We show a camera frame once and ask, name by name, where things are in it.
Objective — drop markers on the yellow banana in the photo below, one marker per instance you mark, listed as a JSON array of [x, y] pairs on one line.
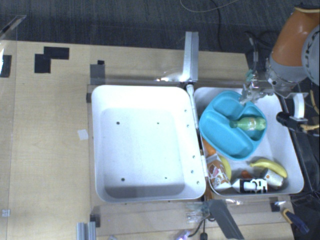
[[271, 166]]

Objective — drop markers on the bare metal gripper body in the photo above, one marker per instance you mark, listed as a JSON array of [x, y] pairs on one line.
[[261, 85]]

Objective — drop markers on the blue divided plate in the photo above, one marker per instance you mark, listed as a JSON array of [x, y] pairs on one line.
[[220, 131]]

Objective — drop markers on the white can with orange dot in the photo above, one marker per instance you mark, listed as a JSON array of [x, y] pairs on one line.
[[273, 178]]

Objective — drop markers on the orange carrot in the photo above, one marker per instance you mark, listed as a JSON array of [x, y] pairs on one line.
[[208, 147]]

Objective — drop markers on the green plastic bottle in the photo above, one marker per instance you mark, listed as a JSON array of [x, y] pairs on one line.
[[250, 124]]

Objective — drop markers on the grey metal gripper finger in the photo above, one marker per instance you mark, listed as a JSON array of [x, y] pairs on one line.
[[257, 97], [244, 97]]

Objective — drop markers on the black cylinder on white bracket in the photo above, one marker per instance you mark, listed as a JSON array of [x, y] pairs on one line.
[[298, 106]]

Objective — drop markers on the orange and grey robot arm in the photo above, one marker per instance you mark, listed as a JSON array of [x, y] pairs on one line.
[[287, 41]]

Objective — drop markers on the black and white carton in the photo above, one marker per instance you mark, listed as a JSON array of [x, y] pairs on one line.
[[252, 186]]

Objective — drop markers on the white and orange carton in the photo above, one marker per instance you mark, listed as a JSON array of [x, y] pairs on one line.
[[217, 171]]

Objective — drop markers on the small red sausage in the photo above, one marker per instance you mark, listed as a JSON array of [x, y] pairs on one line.
[[246, 174]]

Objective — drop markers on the white plastic tray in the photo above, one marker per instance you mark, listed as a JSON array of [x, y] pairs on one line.
[[140, 146], [280, 144]]

